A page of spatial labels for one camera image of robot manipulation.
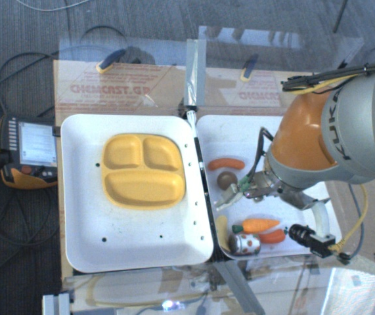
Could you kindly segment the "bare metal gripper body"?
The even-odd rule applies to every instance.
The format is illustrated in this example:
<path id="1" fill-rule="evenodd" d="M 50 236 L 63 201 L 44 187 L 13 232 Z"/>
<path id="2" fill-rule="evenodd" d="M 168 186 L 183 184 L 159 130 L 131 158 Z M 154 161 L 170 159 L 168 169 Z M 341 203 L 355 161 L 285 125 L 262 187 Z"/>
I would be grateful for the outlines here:
<path id="1" fill-rule="evenodd" d="M 295 207 L 300 211 L 310 209 L 317 203 L 326 204 L 330 198 L 317 199 L 304 193 L 304 189 L 295 188 L 281 181 L 272 171 L 260 171 L 256 173 L 251 181 L 249 189 L 266 189 L 271 191 L 268 197 L 278 197 L 283 202 Z"/>

